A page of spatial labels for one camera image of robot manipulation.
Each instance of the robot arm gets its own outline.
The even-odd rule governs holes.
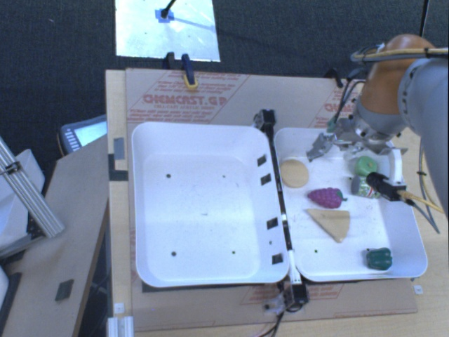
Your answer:
[[[408,53],[407,49],[417,48],[422,54]],[[319,136],[307,153],[309,160],[326,153],[332,144],[382,154],[391,146],[389,141],[409,126],[422,138],[429,172],[447,216],[448,49],[434,49],[415,35],[400,35],[374,56],[368,61],[379,62],[373,65],[353,114],[336,121],[331,136]]]

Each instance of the toy pizza slice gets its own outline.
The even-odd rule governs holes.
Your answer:
[[[307,212],[336,242],[341,243],[349,230],[349,212],[308,209]]]

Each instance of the green pepper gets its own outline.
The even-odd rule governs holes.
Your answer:
[[[366,254],[366,260],[368,261],[368,267],[375,270],[385,271],[393,264],[391,251],[387,247],[369,251]]]
[[[377,172],[376,161],[368,156],[360,157],[356,162],[356,175],[366,177],[372,172]]]

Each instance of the purple toy grapes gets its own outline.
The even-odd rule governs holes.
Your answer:
[[[307,197],[327,209],[337,209],[341,206],[342,201],[347,200],[343,198],[343,194],[339,189],[332,187],[311,191]]]

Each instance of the dark floor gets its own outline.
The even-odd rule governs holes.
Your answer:
[[[419,34],[423,3],[213,0],[221,62],[194,67],[304,77],[336,67],[345,75],[360,47]],[[430,0],[424,37],[436,46],[448,45],[448,11],[449,0]],[[105,70],[161,67],[117,57],[114,30],[114,0],[0,0],[0,136],[14,153],[31,148],[47,172],[60,157],[60,127],[105,113]]]

